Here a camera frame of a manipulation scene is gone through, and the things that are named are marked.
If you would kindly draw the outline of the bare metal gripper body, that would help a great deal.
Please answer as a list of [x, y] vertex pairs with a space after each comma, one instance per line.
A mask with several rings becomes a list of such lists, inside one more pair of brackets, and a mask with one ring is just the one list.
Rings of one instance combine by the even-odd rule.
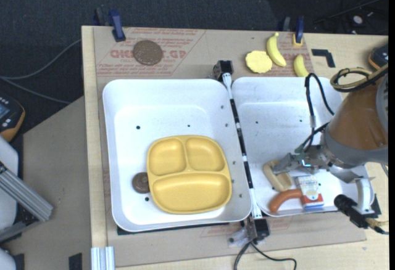
[[300, 165], [308, 171], [318, 171], [319, 169], [329, 170], [333, 165], [339, 165], [339, 160], [325, 145], [311, 145], [308, 149], [299, 154]]

